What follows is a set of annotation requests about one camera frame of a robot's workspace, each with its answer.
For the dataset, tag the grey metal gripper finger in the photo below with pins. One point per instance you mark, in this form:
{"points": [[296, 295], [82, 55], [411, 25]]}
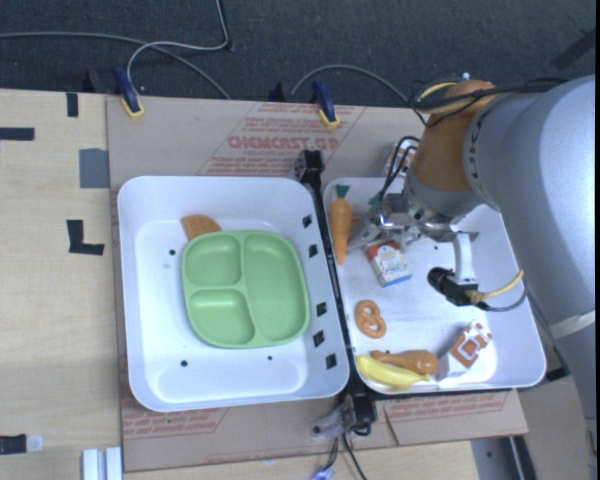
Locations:
{"points": [[411, 238], [366, 236]]}

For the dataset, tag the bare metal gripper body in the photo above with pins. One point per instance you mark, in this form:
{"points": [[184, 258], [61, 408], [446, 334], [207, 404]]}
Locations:
{"points": [[397, 213]]}

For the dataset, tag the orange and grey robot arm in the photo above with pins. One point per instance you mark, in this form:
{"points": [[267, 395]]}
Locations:
{"points": [[530, 178]]}

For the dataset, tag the orange carrot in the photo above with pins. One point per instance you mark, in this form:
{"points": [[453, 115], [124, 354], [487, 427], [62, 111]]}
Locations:
{"points": [[340, 223]]}

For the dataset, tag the white red and blue carton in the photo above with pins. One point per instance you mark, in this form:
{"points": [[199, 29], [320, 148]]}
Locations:
{"points": [[390, 267]]}

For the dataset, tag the white and red packet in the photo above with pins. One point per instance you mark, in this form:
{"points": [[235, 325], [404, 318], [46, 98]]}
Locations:
{"points": [[397, 160]]}

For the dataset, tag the thin black rod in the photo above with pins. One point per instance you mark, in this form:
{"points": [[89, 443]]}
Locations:
{"points": [[336, 288]]}

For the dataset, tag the white plastic tray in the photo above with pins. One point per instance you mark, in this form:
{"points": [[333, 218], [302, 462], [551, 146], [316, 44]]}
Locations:
{"points": [[420, 313], [155, 318]]}

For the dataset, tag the orange pretzel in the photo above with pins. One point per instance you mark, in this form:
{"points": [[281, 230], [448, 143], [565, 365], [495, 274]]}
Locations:
{"points": [[366, 318]]}

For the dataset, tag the green divided plate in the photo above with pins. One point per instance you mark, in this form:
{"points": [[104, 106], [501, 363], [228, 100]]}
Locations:
{"points": [[270, 288]]}

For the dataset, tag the brown chicken drumstick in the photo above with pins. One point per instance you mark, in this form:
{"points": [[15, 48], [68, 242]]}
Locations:
{"points": [[415, 360]]}

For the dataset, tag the orange and white box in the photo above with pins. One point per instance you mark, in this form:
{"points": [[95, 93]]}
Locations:
{"points": [[467, 350]]}

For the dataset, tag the yellow banana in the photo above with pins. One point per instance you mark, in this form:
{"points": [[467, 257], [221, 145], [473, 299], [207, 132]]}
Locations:
{"points": [[385, 374]]}

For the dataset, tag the orange toy bread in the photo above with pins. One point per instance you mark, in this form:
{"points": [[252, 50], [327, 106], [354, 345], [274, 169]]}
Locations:
{"points": [[197, 225]]}

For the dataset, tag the brown cardboard board red print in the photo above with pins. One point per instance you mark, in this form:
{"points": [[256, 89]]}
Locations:
{"points": [[180, 138]]}

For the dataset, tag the black cylinder on white bracket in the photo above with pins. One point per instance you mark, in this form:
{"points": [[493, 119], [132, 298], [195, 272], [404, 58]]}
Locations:
{"points": [[450, 284]]}

